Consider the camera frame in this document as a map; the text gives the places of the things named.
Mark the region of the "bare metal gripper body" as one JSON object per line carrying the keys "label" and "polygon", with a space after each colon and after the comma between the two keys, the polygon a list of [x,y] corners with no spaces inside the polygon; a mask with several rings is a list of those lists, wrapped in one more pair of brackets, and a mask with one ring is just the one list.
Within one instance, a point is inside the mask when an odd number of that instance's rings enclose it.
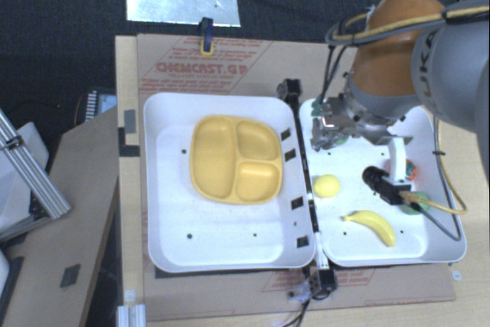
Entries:
{"label": "bare metal gripper body", "polygon": [[366,110],[350,95],[329,97],[322,105],[316,119],[325,130],[338,129],[341,140],[348,137],[363,137],[366,140],[391,140],[395,135],[388,128],[396,119],[384,118]]}

